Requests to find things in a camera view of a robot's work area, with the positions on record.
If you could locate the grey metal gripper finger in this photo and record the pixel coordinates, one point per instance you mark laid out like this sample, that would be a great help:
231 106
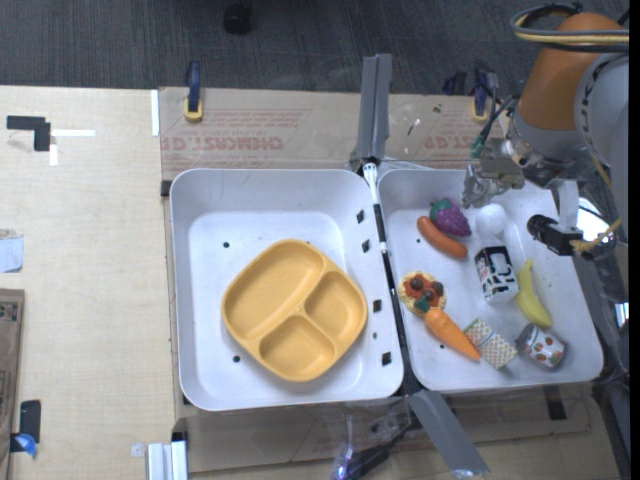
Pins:
490 193
470 188

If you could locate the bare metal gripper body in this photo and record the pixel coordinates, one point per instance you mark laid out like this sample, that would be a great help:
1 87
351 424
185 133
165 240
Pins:
505 167

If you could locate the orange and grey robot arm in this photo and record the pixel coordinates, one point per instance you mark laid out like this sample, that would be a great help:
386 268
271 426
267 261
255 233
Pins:
560 83

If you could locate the purple toy grapes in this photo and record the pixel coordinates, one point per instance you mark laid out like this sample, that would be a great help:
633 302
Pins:
450 220

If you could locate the orange toy sausage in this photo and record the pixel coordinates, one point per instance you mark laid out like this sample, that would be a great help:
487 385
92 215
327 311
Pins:
442 240

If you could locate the white bottle with black label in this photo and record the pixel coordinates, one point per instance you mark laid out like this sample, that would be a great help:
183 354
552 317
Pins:
496 273

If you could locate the toy pizza with meatballs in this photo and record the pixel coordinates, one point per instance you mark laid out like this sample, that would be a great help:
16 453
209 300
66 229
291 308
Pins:
417 288

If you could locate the yellow banana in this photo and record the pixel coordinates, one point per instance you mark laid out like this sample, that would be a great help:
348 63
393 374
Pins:
531 303

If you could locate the white plastic tray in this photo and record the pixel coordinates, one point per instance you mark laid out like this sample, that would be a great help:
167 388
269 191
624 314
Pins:
560 293
210 278

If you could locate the orange carrot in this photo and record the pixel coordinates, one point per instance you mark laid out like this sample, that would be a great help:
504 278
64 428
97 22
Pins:
450 333

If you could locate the patterned small carton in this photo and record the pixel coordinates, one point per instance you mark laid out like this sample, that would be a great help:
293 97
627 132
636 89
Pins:
492 345

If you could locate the small can with strawberry print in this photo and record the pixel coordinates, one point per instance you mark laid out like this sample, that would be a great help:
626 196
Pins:
542 348

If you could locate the yellow divided plate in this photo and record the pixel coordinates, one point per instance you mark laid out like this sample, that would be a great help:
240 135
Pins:
280 293

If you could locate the brown cardboard board, red print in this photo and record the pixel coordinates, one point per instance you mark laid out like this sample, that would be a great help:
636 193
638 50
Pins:
260 133

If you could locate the black cylinder on white bracket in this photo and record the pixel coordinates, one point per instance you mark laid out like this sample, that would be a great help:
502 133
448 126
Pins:
552 233

